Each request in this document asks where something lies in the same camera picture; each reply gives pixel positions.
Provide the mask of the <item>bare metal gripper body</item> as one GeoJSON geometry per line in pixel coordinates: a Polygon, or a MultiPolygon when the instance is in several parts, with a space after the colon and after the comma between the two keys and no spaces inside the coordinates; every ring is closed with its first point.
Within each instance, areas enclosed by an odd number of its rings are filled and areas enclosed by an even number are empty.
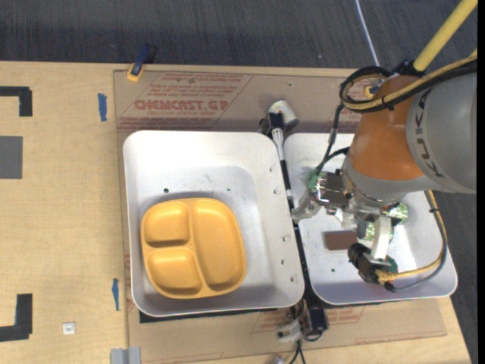
{"type": "Polygon", "coordinates": [[[364,194],[342,171],[321,173],[315,189],[314,200],[324,207],[328,215],[342,212],[361,221],[375,222],[378,218],[389,218],[392,223],[398,222],[398,218],[391,215],[391,211],[398,206],[397,202],[364,194]]]}

